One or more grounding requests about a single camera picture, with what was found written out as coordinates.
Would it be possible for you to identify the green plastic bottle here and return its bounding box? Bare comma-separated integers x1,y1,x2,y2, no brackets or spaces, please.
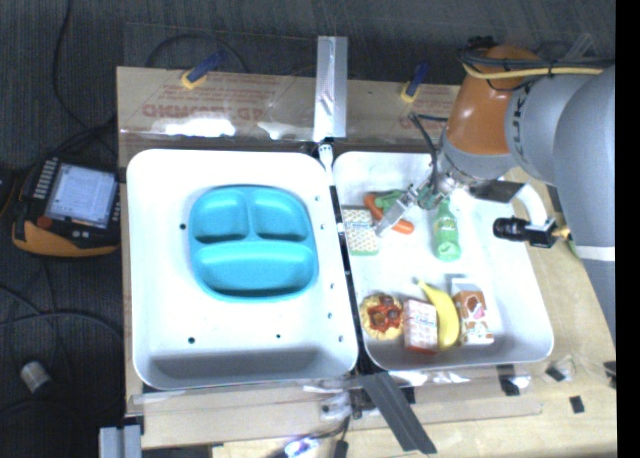
432,197,462,263

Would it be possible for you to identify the white plastic tray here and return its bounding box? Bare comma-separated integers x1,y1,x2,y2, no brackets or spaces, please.
125,148,360,391
331,150,555,373

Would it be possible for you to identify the white green patterned packet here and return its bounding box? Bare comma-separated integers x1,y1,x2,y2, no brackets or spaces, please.
341,205,381,257

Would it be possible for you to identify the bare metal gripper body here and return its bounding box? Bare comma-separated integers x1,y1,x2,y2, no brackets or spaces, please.
405,169,472,211

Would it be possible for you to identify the grey metal cylinder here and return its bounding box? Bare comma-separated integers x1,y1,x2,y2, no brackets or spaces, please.
19,359,52,394

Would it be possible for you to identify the yellow banana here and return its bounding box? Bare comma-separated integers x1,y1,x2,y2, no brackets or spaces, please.
416,278,461,351

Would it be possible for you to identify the black cylinder on white bracket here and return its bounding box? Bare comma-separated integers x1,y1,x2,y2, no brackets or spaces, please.
492,182,559,250

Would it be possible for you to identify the orange carrot with green top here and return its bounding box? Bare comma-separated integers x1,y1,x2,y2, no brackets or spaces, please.
363,189,416,236

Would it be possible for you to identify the white carton with orange print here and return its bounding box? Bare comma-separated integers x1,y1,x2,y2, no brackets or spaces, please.
449,275,496,347

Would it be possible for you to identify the orange and white carton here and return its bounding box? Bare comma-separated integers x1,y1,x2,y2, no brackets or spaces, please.
401,298,440,355

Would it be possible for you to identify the yellow pizza with red topping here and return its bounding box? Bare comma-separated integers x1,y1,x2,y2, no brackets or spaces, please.
358,293,405,342

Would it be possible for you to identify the brown cardboard board red print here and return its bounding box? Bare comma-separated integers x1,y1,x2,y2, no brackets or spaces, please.
115,65,556,418

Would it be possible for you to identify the blue divided plate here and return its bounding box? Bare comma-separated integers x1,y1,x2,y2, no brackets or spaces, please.
187,184,320,304

